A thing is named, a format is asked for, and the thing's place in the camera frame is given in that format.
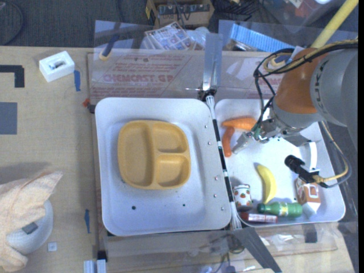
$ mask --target white cloth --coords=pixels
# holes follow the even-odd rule
[[[62,172],[43,173],[0,185],[0,266],[7,272],[25,267],[28,258],[12,248],[6,236],[45,216],[50,197]]]

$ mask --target orange toy carrot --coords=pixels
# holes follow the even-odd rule
[[[256,122],[257,120],[253,117],[240,117],[224,121],[222,125],[226,127],[230,126],[240,130],[251,130]]]
[[[224,155],[228,158],[231,156],[231,147],[230,147],[230,141],[231,137],[233,136],[235,132],[235,128],[229,126],[226,131],[224,132],[224,135],[222,136],[222,149],[224,150]]]

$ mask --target tan divided tray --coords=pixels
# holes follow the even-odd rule
[[[130,121],[119,132],[118,165],[122,179],[140,189],[172,189],[191,174],[186,135],[163,121]]]

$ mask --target yellow pole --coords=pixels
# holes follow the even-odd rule
[[[354,10],[359,0],[346,0],[340,9],[336,12],[334,17],[326,25],[320,35],[313,42],[311,47],[320,48],[325,45],[325,43],[331,38],[335,31],[340,27],[344,20],[349,16],[349,14]]]

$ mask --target banana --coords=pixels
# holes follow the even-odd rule
[[[277,193],[277,183],[275,181],[273,173],[265,166],[258,164],[257,170],[259,176],[263,180],[264,199],[263,203],[267,204],[271,201]]]

